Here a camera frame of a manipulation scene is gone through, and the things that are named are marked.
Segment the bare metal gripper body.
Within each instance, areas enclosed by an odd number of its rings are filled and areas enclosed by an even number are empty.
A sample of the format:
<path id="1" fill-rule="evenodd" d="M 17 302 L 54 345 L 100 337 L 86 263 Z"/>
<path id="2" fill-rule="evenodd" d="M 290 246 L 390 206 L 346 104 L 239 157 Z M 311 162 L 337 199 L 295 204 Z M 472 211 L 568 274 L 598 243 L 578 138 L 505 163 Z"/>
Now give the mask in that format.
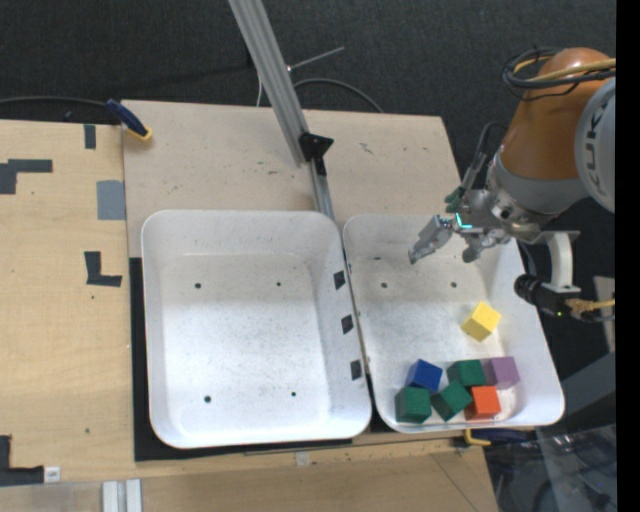
<path id="1" fill-rule="evenodd" d="M 451 194 L 452 229 L 470 244 L 496 245 L 516 238 L 529 242 L 544 226 L 544 215 L 528 210 L 504 189 L 463 190 Z"/>

